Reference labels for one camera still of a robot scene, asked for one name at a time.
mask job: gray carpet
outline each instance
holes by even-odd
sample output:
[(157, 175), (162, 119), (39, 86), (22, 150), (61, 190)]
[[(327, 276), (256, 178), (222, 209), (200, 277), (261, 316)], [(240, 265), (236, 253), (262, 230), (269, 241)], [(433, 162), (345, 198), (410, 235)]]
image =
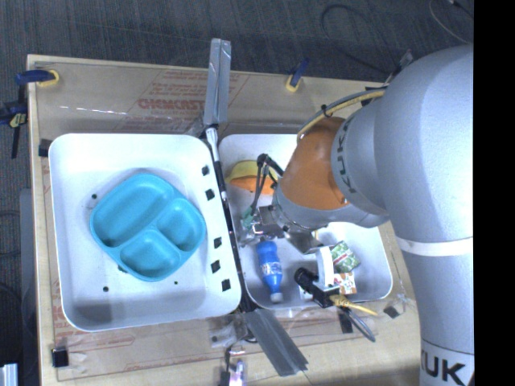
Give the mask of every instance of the gray carpet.
[[(473, 13), (474, 0), (456, 0)], [(233, 45), (232, 69), (383, 81), (407, 49), (415, 58), (461, 42), (432, 17), (430, 0), (0, 0), (0, 101), (17, 97), (28, 53), (205, 68), (213, 37)], [(321, 14), (331, 4), (321, 24)], [(437, 0), (443, 24), (467, 41), (473, 21)], [(19, 358), (19, 191), (30, 187), (27, 127), (10, 159), (0, 127), (0, 364)]]

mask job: white bottle cap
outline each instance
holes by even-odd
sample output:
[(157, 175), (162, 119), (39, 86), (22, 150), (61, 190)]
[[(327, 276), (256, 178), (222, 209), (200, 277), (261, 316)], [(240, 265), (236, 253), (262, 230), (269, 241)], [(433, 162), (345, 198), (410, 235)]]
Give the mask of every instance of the white bottle cap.
[(280, 303), (280, 302), (282, 302), (282, 293), (281, 292), (272, 293), (270, 295), (270, 300), (272, 301), (272, 303)]

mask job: blue bottle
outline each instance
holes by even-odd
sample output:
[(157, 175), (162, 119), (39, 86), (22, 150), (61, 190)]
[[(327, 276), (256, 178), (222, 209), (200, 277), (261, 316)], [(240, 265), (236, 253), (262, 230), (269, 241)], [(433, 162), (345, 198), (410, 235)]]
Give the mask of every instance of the blue bottle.
[(277, 256), (277, 245), (273, 241), (264, 240), (257, 244), (256, 251), (263, 283), (270, 289), (270, 300), (272, 303), (280, 303), (282, 266)]

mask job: blue divided plate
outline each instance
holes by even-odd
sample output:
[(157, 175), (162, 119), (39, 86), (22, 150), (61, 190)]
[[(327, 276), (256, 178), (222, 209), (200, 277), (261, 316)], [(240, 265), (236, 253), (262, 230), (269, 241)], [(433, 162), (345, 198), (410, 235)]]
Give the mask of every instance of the blue divided plate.
[(100, 247), (143, 281), (170, 276), (206, 235), (198, 209), (169, 182), (148, 173), (131, 176), (107, 194), (89, 226)]

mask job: table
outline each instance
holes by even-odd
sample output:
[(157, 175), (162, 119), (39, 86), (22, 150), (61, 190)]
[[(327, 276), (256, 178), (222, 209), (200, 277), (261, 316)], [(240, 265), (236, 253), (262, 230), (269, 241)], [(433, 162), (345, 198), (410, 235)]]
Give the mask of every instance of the table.
[[(181, 322), (174, 325), (171, 332), (167, 326), (147, 327), (135, 336), (133, 332), (120, 335), (73, 333), (73, 327), (67, 324), (59, 308), (52, 190), (47, 158), (40, 156), (39, 148), (43, 140), (51, 141), (70, 132), (161, 133), (191, 128), (194, 119), (185, 110), (201, 109), (207, 71), (29, 55), (27, 69), (33, 68), (58, 70), (61, 78), (54, 86), (43, 88), (29, 84), (28, 87), (41, 384), (218, 384), (223, 349), (209, 348), (205, 335), (209, 322)], [(245, 130), (294, 133), (322, 104), (362, 91), (365, 86), (377, 86), (373, 82), (303, 77), (299, 90), (292, 93), (285, 89), (285, 82), (286, 77), (280, 75), (232, 72), (229, 123), (220, 127), (220, 136)], [(346, 117), (355, 110), (356, 107), (349, 108), (341, 116)], [(177, 116), (181, 116), (180, 123), (175, 125), (173, 121)], [(332, 318), (304, 326), (292, 323), (292, 338), (309, 362), (308, 370), (295, 376), (279, 377), (258, 345), (244, 345), (241, 348), (244, 353), (239, 358), (247, 367), (249, 384), (400, 385), (418, 382), (420, 340), (413, 290), (391, 225), (380, 226), (380, 233), (394, 276), (393, 289), (387, 299), (368, 306), (382, 310), (388, 302), (397, 302), (397, 308), (402, 310), (404, 306), (406, 311), (396, 318), (383, 314), (374, 321), (375, 343), (358, 336), (344, 337), (335, 329), (338, 326)], [(283, 322), (288, 326), (287, 316)], [(86, 340), (92, 344), (89, 351), (84, 347)], [(71, 368), (52, 366), (51, 350), (59, 346), (59, 342), (66, 343), (72, 351), (74, 347), (78, 350), (70, 353)], [(136, 361), (133, 358), (132, 365), (120, 368), (119, 356), (124, 356), (124, 350), (131, 347), (132, 356), (154, 353), (152, 359), (142, 356)], [(160, 348), (176, 351), (167, 351), (166, 359), (156, 359), (159, 356), (156, 350)], [(189, 349), (193, 353), (188, 358), (185, 351)]]

